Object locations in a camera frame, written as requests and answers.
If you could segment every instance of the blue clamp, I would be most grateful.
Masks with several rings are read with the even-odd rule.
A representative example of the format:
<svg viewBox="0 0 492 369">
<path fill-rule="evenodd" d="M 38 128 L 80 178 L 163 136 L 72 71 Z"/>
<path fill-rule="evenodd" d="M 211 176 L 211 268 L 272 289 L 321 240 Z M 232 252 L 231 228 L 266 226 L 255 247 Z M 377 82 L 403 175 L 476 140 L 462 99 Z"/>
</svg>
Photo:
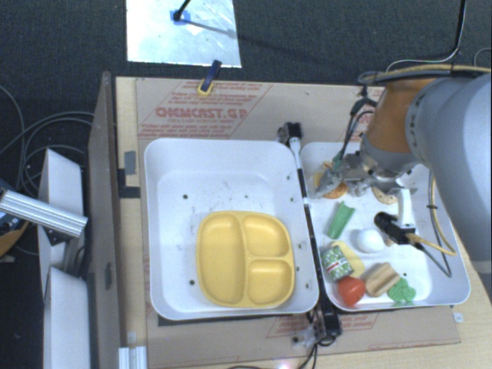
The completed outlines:
<svg viewBox="0 0 492 369">
<path fill-rule="evenodd" d="M 207 76 L 201 80 L 198 85 L 197 92 L 200 95 L 209 95 L 214 87 L 214 80 L 218 76 L 218 72 L 221 70 L 222 62 L 219 60 L 214 60 L 212 66 L 208 69 Z"/>
</svg>

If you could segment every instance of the yellow plate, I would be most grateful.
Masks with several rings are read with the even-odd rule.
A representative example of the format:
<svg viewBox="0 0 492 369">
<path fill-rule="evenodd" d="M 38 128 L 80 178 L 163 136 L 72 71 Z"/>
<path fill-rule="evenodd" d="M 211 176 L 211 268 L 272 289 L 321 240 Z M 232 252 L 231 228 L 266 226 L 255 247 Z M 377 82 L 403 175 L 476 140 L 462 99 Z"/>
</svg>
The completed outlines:
<svg viewBox="0 0 492 369">
<path fill-rule="evenodd" d="M 196 260 L 201 291 L 221 306 L 277 306 L 294 290 L 291 237 L 268 214 L 209 214 L 198 229 Z"/>
</svg>

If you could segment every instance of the cardboard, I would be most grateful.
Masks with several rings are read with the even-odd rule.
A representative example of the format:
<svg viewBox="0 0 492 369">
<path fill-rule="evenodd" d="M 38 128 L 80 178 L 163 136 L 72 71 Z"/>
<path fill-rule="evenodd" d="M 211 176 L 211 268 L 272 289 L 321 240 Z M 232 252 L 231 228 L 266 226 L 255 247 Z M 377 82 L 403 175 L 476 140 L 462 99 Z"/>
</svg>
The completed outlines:
<svg viewBox="0 0 492 369">
<path fill-rule="evenodd" d="M 145 146 L 162 135 L 274 140 L 286 121 L 300 121 L 304 145 L 310 141 L 340 141 L 348 111 L 360 91 L 356 86 L 218 81 L 211 98 L 201 98 L 196 95 L 198 83 L 163 78 L 116 79 L 120 169 L 125 170 L 125 154 L 134 152 L 141 161 Z M 380 88 L 371 89 L 373 98 L 380 94 Z M 138 164 L 134 173 L 125 175 L 128 187 L 141 186 L 142 163 Z M 119 276 L 125 326 L 131 336 L 128 344 L 147 345 L 149 368 L 202 367 L 306 355 L 307 349 L 293 342 L 293 337 L 302 334 L 308 325 L 304 315 L 185 324 L 159 319 L 148 298 L 146 215 L 142 214 L 141 220 L 128 219 L 130 214 L 141 214 L 141 199 L 122 198 L 120 205 L 121 259 L 125 266 Z M 319 354 L 453 344 L 460 340 L 449 307 L 344 314 L 341 321 L 343 335 Z"/>
</svg>

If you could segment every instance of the blue sticker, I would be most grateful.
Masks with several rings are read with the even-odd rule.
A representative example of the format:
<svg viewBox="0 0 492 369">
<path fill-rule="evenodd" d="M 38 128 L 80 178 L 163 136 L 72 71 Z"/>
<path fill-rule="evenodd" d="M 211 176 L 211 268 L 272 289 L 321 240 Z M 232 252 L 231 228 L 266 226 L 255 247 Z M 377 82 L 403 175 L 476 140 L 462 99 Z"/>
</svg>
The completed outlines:
<svg viewBox="0 0 492 369">
<path fill-rule="evenodd" d="M 173 18 L 175 12 L 178 12 L 178 10 L 175 9 L 174 11 L 170 11 L 169 13 L 171 14 L 171 20 L 176 26 L 186 25 L 186 22 L 189 22 L 191 20 L 191 14 L 188 11 L 184 10 L 179 21 L 175 21 Z"/>
</svg>

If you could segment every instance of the black floor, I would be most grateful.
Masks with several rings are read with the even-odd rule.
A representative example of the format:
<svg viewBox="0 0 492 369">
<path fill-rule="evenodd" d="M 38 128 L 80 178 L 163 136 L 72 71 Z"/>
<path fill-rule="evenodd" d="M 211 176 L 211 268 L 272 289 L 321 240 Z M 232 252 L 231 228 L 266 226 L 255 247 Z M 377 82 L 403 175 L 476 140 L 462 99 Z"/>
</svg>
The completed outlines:
<svg viewBox="0 0 492 369">
<path fill-rule="evenodd" d="M 402 58 L 441 58 L 453 46 L 460 0 L 233 0 L 243 68 L 221 79 L 354 84 L 367 70 Z M 490 47 L 492 0 L 468 0 L 455 62 Z M 54 113 L 93 111 L 101 73 L 200 78 L 205 68 L 126 61 L 125 0 L 0 0 L 0 85 L 16 98 L 25 127 Z M 490 67 L 490 52 L 478 56 Z M 21 132 L 0 92 L 0 149 Z M 30 152 L 64 144 L 84 149 L 88 129 L 53 125 Z M 0 154 L 0 178 L 15 185 L 20 142 Z M 66 155 L 83 164 L 73 151 Z M 32 174 L 41 157 L 32 159 Z M 19 246 L 37 250 L 34 231 Z M 0 263 L 0 367 L 42 366 L 38 260 L 15 248 Z"/>
</svg>

